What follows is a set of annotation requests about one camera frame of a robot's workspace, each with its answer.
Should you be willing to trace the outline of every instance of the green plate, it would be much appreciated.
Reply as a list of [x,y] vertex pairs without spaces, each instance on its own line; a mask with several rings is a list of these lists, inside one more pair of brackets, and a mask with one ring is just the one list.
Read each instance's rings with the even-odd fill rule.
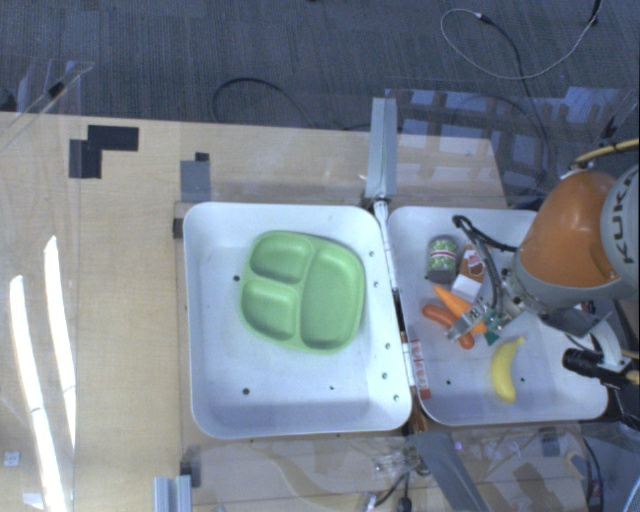
[[356,335],[364,269],[346,247],[316,236],[270,231],[242,273],[240,318],[262,339],[307,352],[335,352]]

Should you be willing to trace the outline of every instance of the hot dog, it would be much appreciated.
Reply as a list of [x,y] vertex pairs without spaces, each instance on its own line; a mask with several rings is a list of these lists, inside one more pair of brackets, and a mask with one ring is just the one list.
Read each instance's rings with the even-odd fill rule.
[[[422,314],[429,320],[438,322],[447,329],[450,329],[456,322],[456,317],[451,313],[451,311],[447,311],[444,308],[434,306],[432,304],[427,304],[423,307]],[[465,350],[469,350],[470,348],[473,348],[475,341],[473,339],[473,335],[467,332],[458,338],[458,343],[460,343],[460,346]]]

